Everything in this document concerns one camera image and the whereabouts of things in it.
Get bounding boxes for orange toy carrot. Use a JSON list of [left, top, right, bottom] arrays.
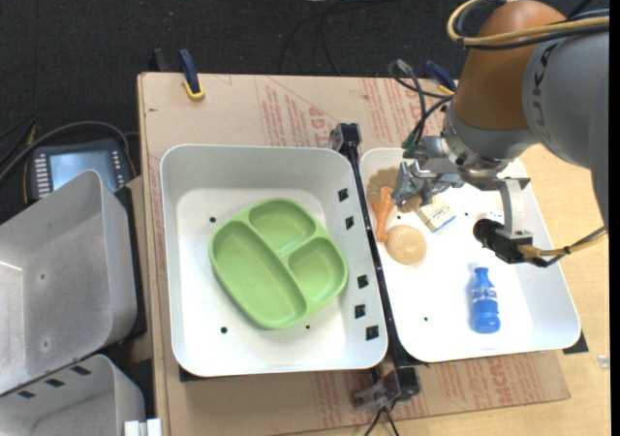
[[369, 185, 395, 244]]

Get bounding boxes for round beige biscuit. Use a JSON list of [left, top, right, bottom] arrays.
[[386, 224, 429, 266]]

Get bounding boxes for black block with thin wires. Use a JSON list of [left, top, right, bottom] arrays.
[[352, 366, 422, 412], [328, 121, 363, 155]]

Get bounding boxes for thin black rod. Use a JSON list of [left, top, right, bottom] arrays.
[[344, 142, 414, 377]]

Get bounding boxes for white plastic tray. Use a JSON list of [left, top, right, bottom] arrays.
[[358, 146, 582, 364], [159, 142, 389, 379]]

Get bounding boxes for black cylinder on white bracket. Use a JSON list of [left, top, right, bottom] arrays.
[[472, 176, 535, 265]]

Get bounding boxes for brown cardboard board, red print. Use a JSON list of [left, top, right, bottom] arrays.
[[137, 72, 572, 431]]

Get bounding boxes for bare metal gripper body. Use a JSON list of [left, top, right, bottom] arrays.
[[403, 135, 510, 193]]

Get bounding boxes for green divided plate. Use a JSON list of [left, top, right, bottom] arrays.
[[207, 197, 350, 330]]

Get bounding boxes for blue bottle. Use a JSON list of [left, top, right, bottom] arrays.
[[466, 265, 502, 334]]

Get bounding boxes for white and yellow carton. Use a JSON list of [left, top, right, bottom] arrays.
[[416, 195, 458, 234]]

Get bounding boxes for tan ridged biscuit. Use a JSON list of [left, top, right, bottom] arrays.
[[365, 167, 401, 205]]

